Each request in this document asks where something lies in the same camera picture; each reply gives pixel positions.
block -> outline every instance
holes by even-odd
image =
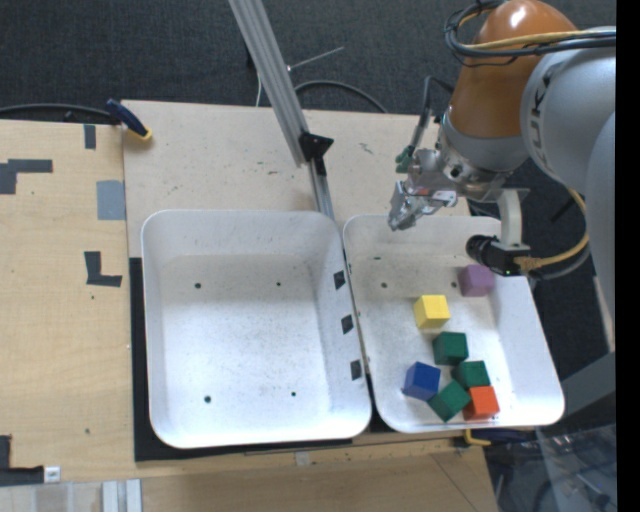
[[[457,380],[464,389],[491,385],[484,361],[463,361],[451,370],[451,377]]]
[[[413,305],[413,314],[418,329],[442,327],[451,314],[444,295],[422,295]]]
[[[495,275],[484,265],[467,265],[458,273],[463,297],[484,297],[495,286]]]
[[[471,396],[458,383],[452,380],[438,394],[427,400],[429,406],[445,423],[458,414],[469,402]]]
[[[407,370],[402,392],[419,400],[428,400],[438,392],[440,368],[416,361]]]
[[[478,386],[469,388],[471,401],[462,409],[462,416],[466,421],[488,420],[500,412],[498,398],[493,386]]]
[[[467,335],[463,332],[443,331],[432,343],[436,364],[456,366],[469,357]]]

white tray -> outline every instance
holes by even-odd
[[[142,227],[150,417],[178,448],[351,438],[371,416],[340,233],[317,212]]]
[[[564,410],[564,396],[525,277],[496,276],[487,297],[463,297],[457,273],[472,261],[469,237],[500,235],[487,217],[431,216],[392,232],[383,215],[350,219],[344,244],[373,394],[382,419],[400,432],[547,425]],[[447,297],[451,319],[442,329],[420,331],[413,303],[423,294]],[[401,388],[416,361],[434,366],[431,340],[441,331],[465,332],[468,360],[484,360],[500,412],[466,422],[458,413],[443,422],[426,402]],[[448,366],[440,387],[451,381]]]

